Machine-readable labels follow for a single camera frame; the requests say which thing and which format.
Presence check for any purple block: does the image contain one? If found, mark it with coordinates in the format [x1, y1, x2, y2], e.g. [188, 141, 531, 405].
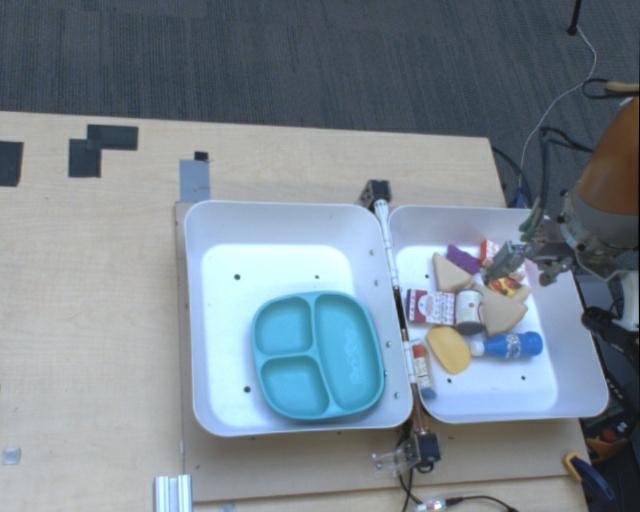
[445, 243, 483, 276]

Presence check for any teal divided plate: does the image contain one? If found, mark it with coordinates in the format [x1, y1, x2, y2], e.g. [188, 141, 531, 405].
[250, 290, 387, 427]

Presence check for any pizza slice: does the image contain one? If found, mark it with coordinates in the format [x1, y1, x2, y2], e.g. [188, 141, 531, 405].
[481, 272, 533, 304]

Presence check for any thin black and white rod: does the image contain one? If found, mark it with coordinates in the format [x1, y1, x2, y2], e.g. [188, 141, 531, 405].
[373, 198, 432, 444]

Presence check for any blue bottle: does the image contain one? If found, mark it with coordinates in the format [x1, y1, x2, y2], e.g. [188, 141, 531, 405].
[469, 330, 545, 362]

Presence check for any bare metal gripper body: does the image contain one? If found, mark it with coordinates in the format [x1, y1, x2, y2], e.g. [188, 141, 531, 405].
[522, 215, 604, 274]

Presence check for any black cylinder on white bracket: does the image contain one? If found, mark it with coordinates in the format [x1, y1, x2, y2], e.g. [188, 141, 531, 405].
[581, 269, 640, 351]

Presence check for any tan bread wedge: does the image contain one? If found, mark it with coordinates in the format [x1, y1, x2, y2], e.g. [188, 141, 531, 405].
[431, 251, 477, 294]

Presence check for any red and white packet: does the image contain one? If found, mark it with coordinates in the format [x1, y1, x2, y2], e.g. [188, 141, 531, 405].
[404, 288, 457, 327]

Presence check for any white can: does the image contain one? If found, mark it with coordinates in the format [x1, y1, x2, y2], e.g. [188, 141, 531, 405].
[454, 288, 486, 337]

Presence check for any yellow biscuit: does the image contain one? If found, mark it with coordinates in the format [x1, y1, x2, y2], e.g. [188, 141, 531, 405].
[425, 324, 473, 377]

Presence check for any white plastic tray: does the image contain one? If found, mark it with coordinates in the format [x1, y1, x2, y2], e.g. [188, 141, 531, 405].
[388, 204, 611, 426]
[183, 199, 415, 439]

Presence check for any tan bread slice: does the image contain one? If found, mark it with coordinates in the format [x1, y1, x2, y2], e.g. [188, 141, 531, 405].
[473, 283, 530, 339]

